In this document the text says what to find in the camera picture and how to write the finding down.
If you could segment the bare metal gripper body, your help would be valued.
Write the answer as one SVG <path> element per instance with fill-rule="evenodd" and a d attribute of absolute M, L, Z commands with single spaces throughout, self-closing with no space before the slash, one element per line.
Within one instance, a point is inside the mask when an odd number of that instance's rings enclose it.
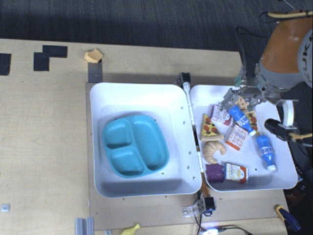
<path fill-rule="evenodd" d="M 276 104 L 282 98 L 281 90 L 269 83 L 241 85 L 238 94 L 251 104 L 266 101 Z"/>

